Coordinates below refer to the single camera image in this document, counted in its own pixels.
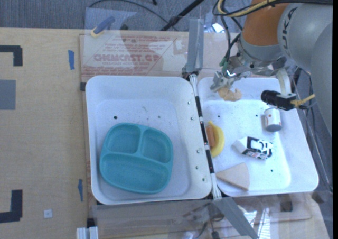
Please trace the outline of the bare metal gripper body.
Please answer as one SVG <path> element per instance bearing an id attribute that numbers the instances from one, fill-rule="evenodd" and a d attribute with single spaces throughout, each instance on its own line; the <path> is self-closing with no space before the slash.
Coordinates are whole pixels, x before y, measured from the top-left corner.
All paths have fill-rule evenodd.
<path id="1" fill-rule="evenodd" d="M 240 79 L 249 75 L 271 77 L 285 67 L 287 58 L 278 56 L 276 60 L 259 60 L 242 54 L 225 57 L 221 62 L 221 77 Z"/>

